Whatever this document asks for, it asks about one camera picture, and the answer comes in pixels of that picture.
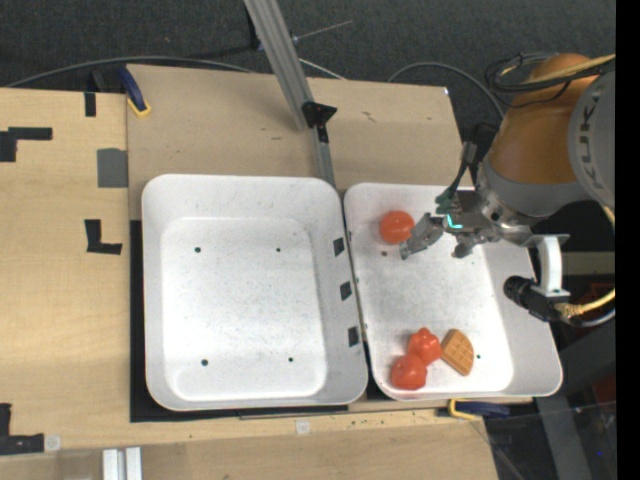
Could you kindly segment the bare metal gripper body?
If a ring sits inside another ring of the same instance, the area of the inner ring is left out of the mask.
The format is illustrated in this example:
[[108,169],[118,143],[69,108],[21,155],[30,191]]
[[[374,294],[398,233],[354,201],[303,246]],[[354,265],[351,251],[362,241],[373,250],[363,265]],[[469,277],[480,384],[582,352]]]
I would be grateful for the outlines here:
[[533,235],[531,220],[511,211],[491,192],[484,194],[462,189],[442,194],[444,230],[456,238],[457,234],[474,233],[485,243],[506,240],[518,246]]

